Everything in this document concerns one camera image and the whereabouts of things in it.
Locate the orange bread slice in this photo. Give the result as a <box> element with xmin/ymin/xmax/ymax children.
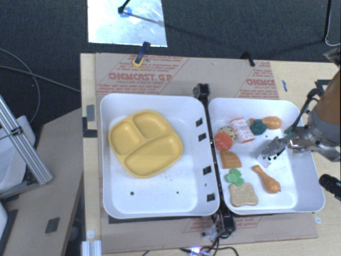
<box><xmin>219</xmin><ymin>150</ymin><xmax>243</xmax><ymax>170</ymax></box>

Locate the brown cardboard board red print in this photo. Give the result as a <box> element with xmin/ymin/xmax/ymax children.
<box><xmin>94</xmin><ymin>52</ymin><xmax>319</xmax><ymax>247</ymax></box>

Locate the black block with wires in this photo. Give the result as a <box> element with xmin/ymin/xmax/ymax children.
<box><xmin>220</xmin><ymin>211</ymin><xmax>237</xmax><ymax>234</ymax></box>
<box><xmin>192</xmin><ymin>83</ymin><xmax>212</xmax><ymax>100</ymax></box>

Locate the beige chocolate chip biscuit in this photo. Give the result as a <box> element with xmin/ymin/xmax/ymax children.
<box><xmin>217</xmin><ymin>125</ymin><xmax>238</xmax><ymax>144</ymax></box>

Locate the yellow divided plate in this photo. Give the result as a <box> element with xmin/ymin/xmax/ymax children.
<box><xmin>108</xmin><ymin>109</ymin><xmax>185</xmax><ymax>180</ymax></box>

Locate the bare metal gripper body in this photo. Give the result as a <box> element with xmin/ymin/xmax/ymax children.
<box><xmin>286</xmin><ymin>126</ymin><xmax>341</xmax><ymax>163</ymax></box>

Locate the white plastic tray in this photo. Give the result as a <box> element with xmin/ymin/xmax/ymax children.
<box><xmin>100</xmin><ymin>93</ymin><xmax>221</xmax><ymax>220</ymax></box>
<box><xmin>207</xmin><ymin>97</ymin><xmax>326</xmax><ymax>215</ymax></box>

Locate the red and white packet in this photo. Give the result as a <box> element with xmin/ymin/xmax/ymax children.
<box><xmin>229</xmin><ymin>117</ymin><xmax>256</xmax><ymax>145</ymax></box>

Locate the beige bread slice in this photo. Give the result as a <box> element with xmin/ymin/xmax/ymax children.
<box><xmin>229</xmin><ymin>182</ymin><xmax>259</xmax><ymax>208</ymax></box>

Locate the orange chicken drumstick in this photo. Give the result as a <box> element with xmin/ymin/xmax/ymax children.
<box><xmin>252</xmin><ymin>165</ymin><xmax>282</xmax><ymax>195</ymax></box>

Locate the thin black rod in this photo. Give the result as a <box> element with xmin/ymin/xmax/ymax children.
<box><xmin>200</xmin><ymin>89</ymin><xmax>231</xmax><ymax>225</ymax></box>

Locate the green leafy vegetable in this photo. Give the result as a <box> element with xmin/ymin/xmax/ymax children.
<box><xmin>226</xmin><ymin>168</ymin><xmax>245</xmax><ymax>186</ymax></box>

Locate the white carton with black spots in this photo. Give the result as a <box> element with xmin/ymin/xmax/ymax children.
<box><xmin>255</xmin><ymin>153</ymin><xmax>280</xmax><ymax>169</ymax></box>

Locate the red round tomato slice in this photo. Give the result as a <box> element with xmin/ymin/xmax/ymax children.
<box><xmin>214</xmin><ymin>132</ymin><xmax>233</xmax><ymax>152</ymax></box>

